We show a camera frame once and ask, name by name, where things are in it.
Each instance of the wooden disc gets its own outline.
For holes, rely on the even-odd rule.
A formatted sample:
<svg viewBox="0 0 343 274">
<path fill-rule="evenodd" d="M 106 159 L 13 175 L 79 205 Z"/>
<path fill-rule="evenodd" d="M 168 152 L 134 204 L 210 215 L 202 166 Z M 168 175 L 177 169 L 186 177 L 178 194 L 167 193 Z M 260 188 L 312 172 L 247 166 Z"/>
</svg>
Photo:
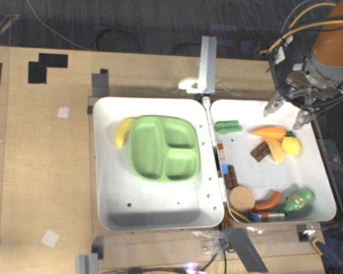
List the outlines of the wooden disc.
<svg viewBox="0 0 343 274">
<path fill-rule="evenodd" d="M 243 186 L 233 188 L 229 193 L 228 200 L 230 206 L 240 213 L 250 212 L 256 203 L 253 193 Z"/>
</svg>

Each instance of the green divided tray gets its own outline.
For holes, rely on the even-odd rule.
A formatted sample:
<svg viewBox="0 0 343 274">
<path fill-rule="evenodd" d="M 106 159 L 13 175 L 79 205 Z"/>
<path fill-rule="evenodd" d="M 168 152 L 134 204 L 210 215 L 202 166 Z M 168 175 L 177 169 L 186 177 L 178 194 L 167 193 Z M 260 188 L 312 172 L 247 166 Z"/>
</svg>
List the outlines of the green divided tray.
<svg viewBox="0 0 343 274">
<path fill-rule="evenodd" d="M 130 161 L 136 175 L 158 182 L 186 180 L 200 168 L 194 128 L 165 116 L 138 118 L 130 131 Z"/>
</svg>

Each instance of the wooden table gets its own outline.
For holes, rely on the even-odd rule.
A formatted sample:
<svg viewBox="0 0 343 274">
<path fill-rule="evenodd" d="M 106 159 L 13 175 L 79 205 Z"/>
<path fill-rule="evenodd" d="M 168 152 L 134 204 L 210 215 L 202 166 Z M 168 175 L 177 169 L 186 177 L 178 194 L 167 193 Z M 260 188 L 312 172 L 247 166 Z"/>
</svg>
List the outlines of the wooden table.
<svg viewBox="0 0 343 274">
<path fill-rule="evenodd" d="M 37 62 L 39 53 L 67 54 L 68 67 L 48 68 L 47 84 L 28 84 L 29 61 Z M 87 114 L 91 75 L 108 69 L 114 91 L 127 87 L 134 94 L 141 89 L 175 94 L 181 79 L 198 76 L 199 61 L 0 47 L 0 274 L 75 273 L 76 255 L 90 253 L 93 226 L 97 226 L 92 221 Z M 268 98 L 274 85 L 267 69 L 267 62 L 218 59 L 217 90 Z M 69 108 L 68 118 L 58 118 L 60 107 Z M 322 238 L 320 226 L 312 226 L 315 236 Z M 54 248 L 41 243 L 47 229 L 59 234 Z M 308 243 L 294 238 L 293 227 L 270 227 L 267 232 L 252 241 L 270 273 L 324 272 L 319 255 Z M 188 244 L 181 243 L 188 249 Z M 120 257 L 125 260 L 133 251 L 130 245 L 113 246 L 122 248 Z M 163 254 L 147 250 L 147 244 L 138 249 L 147 260 L 143 265 L 163 264 Z M 229 254 L 228 259 L 228 273 L 246 273 L 236 254 Z M 209 273 L 221 273 L 223 267 L 219 256 Z"/>
</svg>

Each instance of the sausage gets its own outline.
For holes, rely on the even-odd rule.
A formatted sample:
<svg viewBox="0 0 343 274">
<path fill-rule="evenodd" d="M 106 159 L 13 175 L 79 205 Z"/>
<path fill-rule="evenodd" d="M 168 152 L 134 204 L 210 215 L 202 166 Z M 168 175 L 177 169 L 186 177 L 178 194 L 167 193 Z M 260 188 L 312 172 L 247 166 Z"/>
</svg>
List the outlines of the sausage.
<svg viewBox="0 0 343 274">
<path fill-rule="evenodd" d="M 272 209 L 280 201 L 280 198 L 281 198 L 281 193 L 278 191 L 274 191 L 272 193 L 272 196 L 266 202 L 258 203 L 258 204 L 256 203 L 253 207 L 253 212 L 264 212 L 264 211 Z"/>
</svg>

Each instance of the wooden surface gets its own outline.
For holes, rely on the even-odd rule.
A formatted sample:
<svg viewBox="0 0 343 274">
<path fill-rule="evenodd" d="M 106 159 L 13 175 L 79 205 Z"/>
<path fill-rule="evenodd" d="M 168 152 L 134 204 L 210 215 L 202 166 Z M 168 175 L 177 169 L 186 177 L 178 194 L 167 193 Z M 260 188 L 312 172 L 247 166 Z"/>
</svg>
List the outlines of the wooden surface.
<svg viewBox="0 0 343 274">
<path fill-rule="evenodd" d="M 5 150 L 1 146 L 0 152 L 0 274 L 75 273 L 76 255 L 90 253 L 94 233 L 94 238 L 99 234 L 115 250 L 117 256 L 107 256 L 118 264 L 175 263 L 176 258 L 168 256 L 177 249 L 196 249 L 191 258 L 207 261 L 200 237 L 192 237 L 191 232 L 183 233 L 190 240 L 178 242 L 173 239 L 175 232 L 136 237 L 104 231 L 92 222 L 94 169 L 86 113 L 91 74 L 100 69 L 109 70 L 111 92 L 137 95 L 142 87 L 154 94 L 174 94 L 181 79 L 198 76 L 199 59 L 4 47 L 0 52 L 7 54 L 0 59 L 3 63 L 10 60 L 9 89 L 5 84 L 0 88 L 0 100 L 7 99 L 7 111 L 0 104 L 0 125 L 6 122 L 0 126 L 0 138 L 5 136 Z M 39 53 L 68 54 L 68 68 L 49 68 L 47 84 L 28 84 L 28 62 L 38 61 Z M 218 59 L 217 90 L 269 95 L 274 86 L 267 68 L 266 62 Z M 68 119 L 57 117 L 60 107 L 70 108 Z M 54 248 L 41 243 L 47 229 L 59 234 Z M 283 240 L 282 234 L 265 237 L 252 241 L 271 273 L 299 273 L 303 268 L 311 271 L 307 273 L 323 273 L 320 257 L 309 244 L 298 243 L 294 232 Z M 237 255 L 231 255 L 228 273 L 245 273 Z M 217 260 L 209 273 L 222 271 L 221 257 Z"/>
</svg>

